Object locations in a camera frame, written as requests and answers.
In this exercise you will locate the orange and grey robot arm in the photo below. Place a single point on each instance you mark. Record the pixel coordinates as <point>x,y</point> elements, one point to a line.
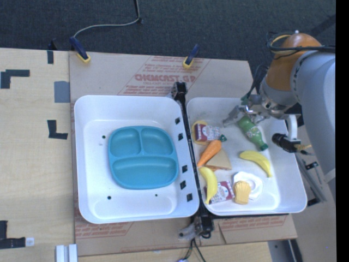
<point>313,86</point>

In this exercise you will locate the white fried egg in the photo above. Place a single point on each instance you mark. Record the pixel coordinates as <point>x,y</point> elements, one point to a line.
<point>252,179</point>

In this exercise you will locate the tan triangular sandwich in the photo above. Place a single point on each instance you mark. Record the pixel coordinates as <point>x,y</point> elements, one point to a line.
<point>221,161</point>

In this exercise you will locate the yellow shell-shaped cake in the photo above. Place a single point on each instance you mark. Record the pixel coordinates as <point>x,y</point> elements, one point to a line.
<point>242,192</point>

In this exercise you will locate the thin black rod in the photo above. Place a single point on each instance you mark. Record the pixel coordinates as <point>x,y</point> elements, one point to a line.
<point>191,146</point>

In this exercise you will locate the black cylinder on white bracket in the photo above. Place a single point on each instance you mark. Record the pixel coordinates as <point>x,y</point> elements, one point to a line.
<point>286,142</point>

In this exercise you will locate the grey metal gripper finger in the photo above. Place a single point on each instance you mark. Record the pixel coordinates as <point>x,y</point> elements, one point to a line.
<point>260,118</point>
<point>233,116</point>

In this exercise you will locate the orange carrot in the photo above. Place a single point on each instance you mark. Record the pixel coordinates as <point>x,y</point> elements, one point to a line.
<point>211,151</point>

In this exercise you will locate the brown cardboard board red print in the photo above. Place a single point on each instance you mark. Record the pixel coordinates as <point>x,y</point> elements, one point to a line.
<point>114,72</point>

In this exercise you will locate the yellow banana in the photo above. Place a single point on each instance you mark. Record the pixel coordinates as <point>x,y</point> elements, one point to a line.
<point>211,183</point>
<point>259,158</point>

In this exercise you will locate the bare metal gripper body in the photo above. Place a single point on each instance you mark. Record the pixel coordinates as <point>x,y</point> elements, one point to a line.
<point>265,106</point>

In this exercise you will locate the round yellow biscuit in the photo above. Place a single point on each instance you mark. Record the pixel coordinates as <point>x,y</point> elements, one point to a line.
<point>197,124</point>

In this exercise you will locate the blue divided plate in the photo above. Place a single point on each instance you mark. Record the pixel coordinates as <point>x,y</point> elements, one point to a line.
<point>141,171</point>

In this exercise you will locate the red and white carton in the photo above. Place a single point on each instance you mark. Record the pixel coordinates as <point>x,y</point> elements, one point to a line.
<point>208,132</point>
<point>225,191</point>

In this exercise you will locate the green plastic bottle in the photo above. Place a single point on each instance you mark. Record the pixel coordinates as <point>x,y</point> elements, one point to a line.
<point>252,132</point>

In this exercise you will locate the white plastic tray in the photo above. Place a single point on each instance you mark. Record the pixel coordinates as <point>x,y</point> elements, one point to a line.
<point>128,211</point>
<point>283,173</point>

